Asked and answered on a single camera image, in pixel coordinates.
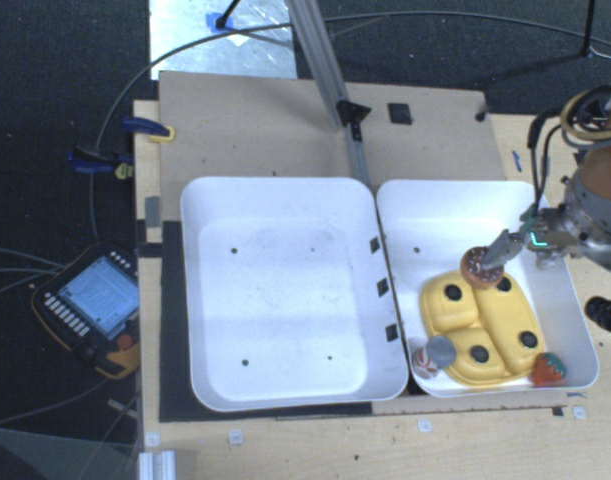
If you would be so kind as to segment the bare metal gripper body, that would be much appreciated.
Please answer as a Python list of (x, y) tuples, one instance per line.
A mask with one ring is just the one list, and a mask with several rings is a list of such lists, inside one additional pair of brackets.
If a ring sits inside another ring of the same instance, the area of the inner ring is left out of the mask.
[(532, 207), (520, 217), (525, 247), (536, 254), (541, 270), (560, 260), (585, 258), (611, 271), (611, 213), (591, 215), (581, 207)]

